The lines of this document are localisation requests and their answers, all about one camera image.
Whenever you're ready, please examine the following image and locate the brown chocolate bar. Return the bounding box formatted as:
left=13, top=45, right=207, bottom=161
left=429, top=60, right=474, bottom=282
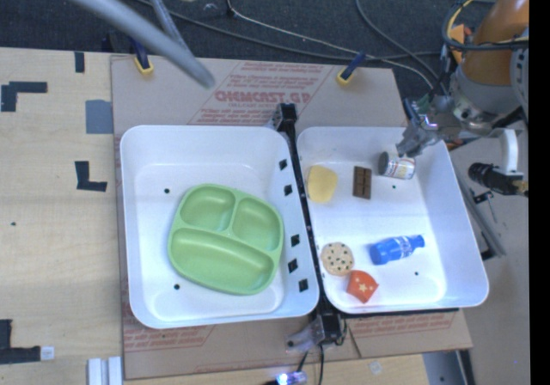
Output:
left=351, top=165, right=374, bottom=201

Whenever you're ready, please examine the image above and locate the yellow bread slice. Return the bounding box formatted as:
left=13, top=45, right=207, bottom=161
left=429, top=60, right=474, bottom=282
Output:
left=305, top=164, right=339, bottom=205

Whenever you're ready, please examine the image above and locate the black block with thin wires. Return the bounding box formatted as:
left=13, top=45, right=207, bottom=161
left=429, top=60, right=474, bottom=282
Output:
left=315, top=311, right=347, bottom=345
left=269, top=102, right=299, bottom=133

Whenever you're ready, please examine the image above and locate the black cylinder on white bracket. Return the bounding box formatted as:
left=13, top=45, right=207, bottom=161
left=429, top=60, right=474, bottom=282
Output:
left=467, top=127, right=529, bottom=199

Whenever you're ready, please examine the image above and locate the thin black rod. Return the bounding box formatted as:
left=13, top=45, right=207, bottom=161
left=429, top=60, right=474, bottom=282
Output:
left=284, top=116, right=331, bottom=316

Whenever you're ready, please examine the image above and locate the green divided plate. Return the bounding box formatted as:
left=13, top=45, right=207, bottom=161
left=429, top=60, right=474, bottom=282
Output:
left=166, top=183, right=286, bottom=296

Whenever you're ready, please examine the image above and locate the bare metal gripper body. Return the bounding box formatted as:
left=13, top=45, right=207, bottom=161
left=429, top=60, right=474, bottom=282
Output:
left=402, top=94, right=495, bottom=140

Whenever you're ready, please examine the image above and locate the white plastic tray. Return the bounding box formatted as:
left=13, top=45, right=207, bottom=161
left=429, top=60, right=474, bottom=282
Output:
left=119, top=124, right=321, bottom=330
left=296, top=125, right=491, bottom=315

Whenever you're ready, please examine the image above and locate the brown cardboard board, red print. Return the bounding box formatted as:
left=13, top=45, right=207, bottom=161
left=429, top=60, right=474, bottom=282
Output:
left=109, top=54, right=474, bottom=381

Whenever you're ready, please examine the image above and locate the orange wedge with yellow star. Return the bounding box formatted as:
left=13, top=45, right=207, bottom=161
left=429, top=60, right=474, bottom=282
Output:
left=345, top=270, right=381, bottom=305

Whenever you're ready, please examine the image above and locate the blue bottle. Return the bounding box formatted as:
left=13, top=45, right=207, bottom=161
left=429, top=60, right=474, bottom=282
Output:
left=369, top=234, right=426, bottom=266

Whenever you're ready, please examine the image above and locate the beige chocolate chip biscuit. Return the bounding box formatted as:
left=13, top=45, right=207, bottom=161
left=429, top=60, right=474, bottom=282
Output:
left=319, top=241, right=356, bottom=278

